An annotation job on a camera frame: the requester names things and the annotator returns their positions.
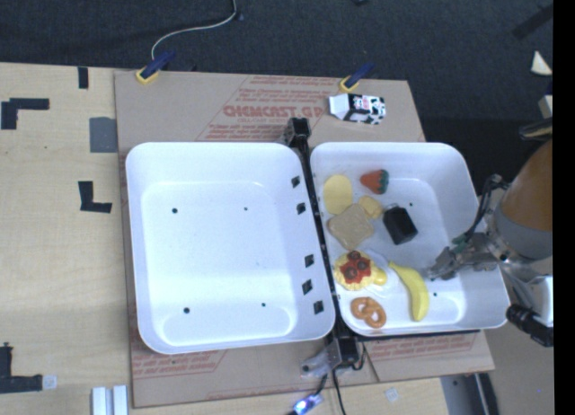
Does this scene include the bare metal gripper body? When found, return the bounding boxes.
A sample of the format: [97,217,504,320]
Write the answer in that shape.
[456,231,513,272]

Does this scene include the yellow banana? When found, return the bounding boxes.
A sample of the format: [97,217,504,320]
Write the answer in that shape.
[387,260,430,322]

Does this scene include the white plastic tray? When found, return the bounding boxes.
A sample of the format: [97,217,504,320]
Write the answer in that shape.
[124,141,337,356]
[309,141,512,338]

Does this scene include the black bottle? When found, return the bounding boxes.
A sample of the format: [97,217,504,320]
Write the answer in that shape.
[382,202,420,246]

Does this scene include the white fried egg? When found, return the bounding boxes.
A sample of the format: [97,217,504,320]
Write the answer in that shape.
[366,256,401,300]

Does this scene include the orange pretzel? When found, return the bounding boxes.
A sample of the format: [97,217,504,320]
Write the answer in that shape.
[349,296,388,330]

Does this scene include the yellow spaghetti with red meatballs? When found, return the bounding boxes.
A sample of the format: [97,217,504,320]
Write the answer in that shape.
[332,250,383,293]

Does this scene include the small yellow toy piece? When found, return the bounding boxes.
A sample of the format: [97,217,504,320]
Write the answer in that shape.
[358,194,385,220]

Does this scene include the tan bread slice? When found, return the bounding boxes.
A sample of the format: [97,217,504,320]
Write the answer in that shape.
[326,202,376,252]

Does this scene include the red strawberry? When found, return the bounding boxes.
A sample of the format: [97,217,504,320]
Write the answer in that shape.
[359,168,391,196]

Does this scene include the yellow oval chip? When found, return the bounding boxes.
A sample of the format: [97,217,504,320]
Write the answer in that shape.
[323,173,354,216]

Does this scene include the thin black rod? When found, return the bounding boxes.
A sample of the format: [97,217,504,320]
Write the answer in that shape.
[294,133,357,346]

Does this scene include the black and white milk carton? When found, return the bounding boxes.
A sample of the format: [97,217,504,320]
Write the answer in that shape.
[328,93,388,127]

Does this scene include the brown cardboard board red print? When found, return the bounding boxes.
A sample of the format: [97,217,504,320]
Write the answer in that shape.
[113,70,496,410]

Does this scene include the black cylinder on white bracket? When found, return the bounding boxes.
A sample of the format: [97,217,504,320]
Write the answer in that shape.
[505,272,554,349]

